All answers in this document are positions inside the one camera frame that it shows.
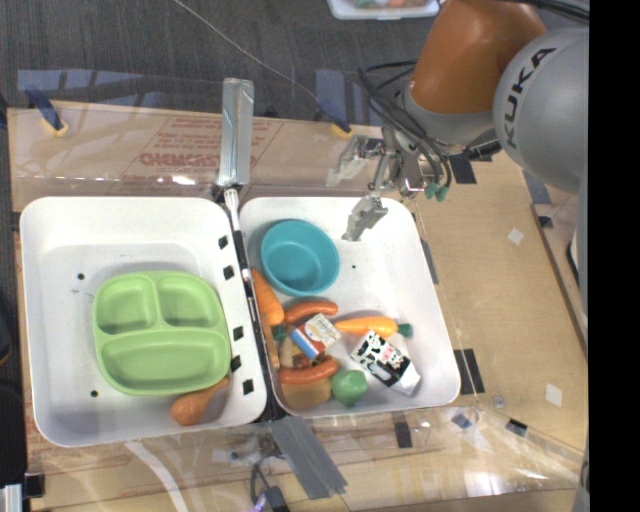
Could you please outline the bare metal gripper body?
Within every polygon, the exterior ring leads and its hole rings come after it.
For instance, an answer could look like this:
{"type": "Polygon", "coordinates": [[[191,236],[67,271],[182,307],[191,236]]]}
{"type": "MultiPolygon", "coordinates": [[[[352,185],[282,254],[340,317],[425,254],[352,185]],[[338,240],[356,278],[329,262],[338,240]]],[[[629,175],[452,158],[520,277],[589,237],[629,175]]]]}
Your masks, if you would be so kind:
{"type": "Polygon", "coordinates": [[[395,190],[409,199],[419,193],[433,199],[441,191],[441,163],[435,155],[390,125],[382,127],[379,156],[374,193],[395,190]]]}

